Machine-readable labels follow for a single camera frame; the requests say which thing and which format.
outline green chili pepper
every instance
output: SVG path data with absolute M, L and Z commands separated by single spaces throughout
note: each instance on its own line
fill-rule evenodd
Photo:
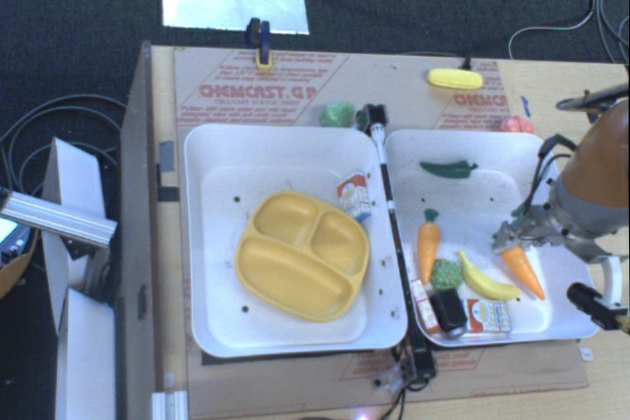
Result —
M 471 176 L 471 172 L 478 168 L 476 163 L 469 164 L 467 161 L 457 161 L 456 163 L 450 164 L 426 163 L 421 161 L 420 166 L 433 175 L 447 179 L 468 179 Z

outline table surface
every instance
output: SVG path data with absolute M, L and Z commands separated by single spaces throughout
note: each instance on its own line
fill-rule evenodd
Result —
M 168 106 L 174 103 L 174 74 L 172 48 L 153 48 L 153 87 L 156 147 L 160 142 L 175 138 L 175 111 Z M 535 133 L 542 138 L 562 133 L 579 142 L 589 128 L 583 113 L 560 112 L 555 103 L 567 97 L 581 95 L 584 90 L 601 90 L 627 82 L 628 76 L 622 66 L 606 64 L 576 64 L 561 62 L 497 61 L 501 80 L 508 98 L 510 110 L 522 111 L 522 96 L 526 96 L 535 124 Z M 164 174 L 172 180 L 163 184 L 177 185 L 175 173 Z M 161 226 L 158 232 L 159 248 L 172 250 L 180 246 L 179 233 L 172 226 L 179 226 L 178 204 L 160 204 L 157 209 Z M 600 240 L 604 249 L 615 254 L 628 253 L 628 228 L 614 236 Z M 185 389 L 186 363 L 184 341 L 184 316 L 181 309 L 181 262 L 173 255 L 160 254 L 160 303 L 162 308 L 163 369 L 175 377 L 178 389 Z M 590 267 L 594 285 L 602 290 L 603 279 L 599 267 Z M 628 304 L 628 268 L 623 266 L 623 298 Z M 520 393 L 466 399 L 408 402 L 404 418 L 462 418 L 469 420 L 488 418 L 621 418 L 630 410 L 630 339 L 615 331 L 598 331 L 596 335 L 578 343 L 590 351 L 593 359 L 586 362 L 590 386 L 587 389 L 558 390 L 535 393 Z M 376 419 L 387 410 L 386 406 L 361 408 L 361 418 Z M 307 417 L 353 419 L 356 411 L 350 409 L 318 411 L 312 414 L 291 413 L 266 415 L 255 418 L 288 420 Z

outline green vegetable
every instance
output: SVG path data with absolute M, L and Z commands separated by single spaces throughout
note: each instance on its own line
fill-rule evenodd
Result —
M 457 289 L 463 281 L 462 270 L 455 261 L 435 260 L 431 273 L 431 285 L 435 290 Z
M 348 101 L 336 101 L 324 107 L 322 115 L 319 117 L 319 124 L 322 126 L 349 126 L 354 117 L 354 105 Z
M 467 161 L 457 161 L 449 164 L 421 161 L 420 166 L 433 175 L 447 179 L 468 179 L 471 176 L 471 172 L 479 167 L 476 163 L 469 164 Z

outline carrot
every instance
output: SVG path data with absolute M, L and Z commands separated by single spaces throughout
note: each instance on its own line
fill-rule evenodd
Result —
M 417 265 L 422 284 L 427 284 L 431 278 L 437 246 L 440 242 L 440 228 L 433 222 L 437 215 L 437 211 L 433 209 L 425 210 L 426 222 L 423 222 L 417 230 Z
M 544 299 L 544 292 L 538 281 L 538 277 L 530 264 L 530 260 L 525 255 L 523 247 L 516 245 L 511 249 L 506 249 L 501 253 L 503 261 L 510 268 L 512 273 L 538 298 Z

